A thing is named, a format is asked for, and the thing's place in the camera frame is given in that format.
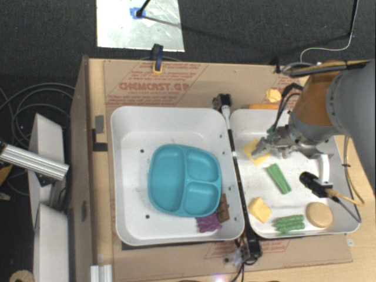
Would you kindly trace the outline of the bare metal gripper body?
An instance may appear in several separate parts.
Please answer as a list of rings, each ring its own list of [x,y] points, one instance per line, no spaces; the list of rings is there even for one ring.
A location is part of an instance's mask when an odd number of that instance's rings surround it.
[[[317,149],[318,142],[306,138],[294,126],[270,128],[267,141],[270,147],[277,149],[285,159],[293,152],[299,152],[308,159],[318,159],[321,156]]]

